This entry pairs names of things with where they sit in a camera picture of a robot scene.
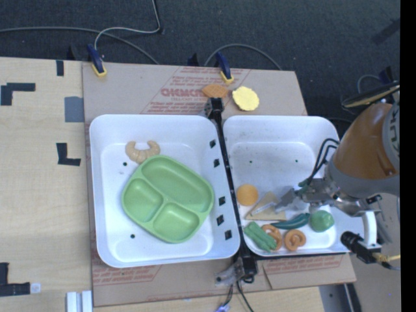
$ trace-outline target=black fabric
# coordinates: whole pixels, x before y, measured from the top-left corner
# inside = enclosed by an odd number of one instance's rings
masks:
[[[310,115],[336,118],[340,128],[355,118],[342,100],[357,94],[357,81],[390,66],[400,79],[400,0],[156,0],[161,34],[124,31],[122,36],[157,62],[199,63],[217,48],[254,46],[284,70],[295,71]],[[0,29],[66,26],[102,30],[153,30],[151,0],[2,0]],[[0,32],[0,56],[65,60],[68,47],[86,60],[96,34],[80,31]],[[144,54],[112,38],[98,42],[104,61],[153,64]],[[244,48],[223,54],[233,68],[276,69],[264,56]],[[363,80],[362,89],[377,80]]]

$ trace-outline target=white cable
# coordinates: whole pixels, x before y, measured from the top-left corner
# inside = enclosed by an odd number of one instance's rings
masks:
[[[159,16],[157,15],[157,9],[156,9],[155,0],[151,0],[151,3],[153,5],[153,10],[155,12],[155,17],[156,17],[156,22],[157,22],[157,28],[155,30],[145,31],[145,30],[137,30],[137,29],[125,28],[125,27],[111,27],[111,28],[107,28],[107,29],[104,29],[104,30],[100,31],[100,33],[97,35],[96,40],[94,42],[94,49],[97,49],[97,43],[98,43],[98,40],[101,37],[101,35],[103,33],[106,33],[108,31],[111,31],[111,30],[133,31],[134,33],[137,33],[138,32],[140,34],[155,34],[155,33],[157,33],[161,29],[161,23],[159,21]]]

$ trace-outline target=pretzel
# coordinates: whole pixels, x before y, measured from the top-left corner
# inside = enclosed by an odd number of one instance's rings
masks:
[[[276,241],[276,248],[275,251],[279,250],[283,245],[283,238],[281,236],[280,230],[271,224],[265,224],[261,227],[265,233],[271,236]]]
[[[297,229],[292,229],[286,232],[285,246],[289,251],[296,251],[299,246],[306,243],[306,236],[303,232]]]

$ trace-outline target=table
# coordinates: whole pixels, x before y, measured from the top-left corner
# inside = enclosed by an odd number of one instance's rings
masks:
[[[83,96],[82,62],[0,58],[0,85],[35,83],[0,106],[0,262],[9,283],[40,283],[41,292],[0,298],[1,311],[64,311],[68,292],[92,289],[83,122],[65,122],[64,99]],[[57,143],[79,166],[58,165]],[[255,311],[324,311],[318,287],[251,292]],[[224,296],[172,300],[94,311],[215,311]],[[236,294],[232,311],[247,311]]]

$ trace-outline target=brown toy cracker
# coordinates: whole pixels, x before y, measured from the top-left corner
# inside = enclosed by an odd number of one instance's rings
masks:
[[[221,84],[208,84],[202,89],[205,96],[209,98],[224,98],[228,95],[228,89]]]

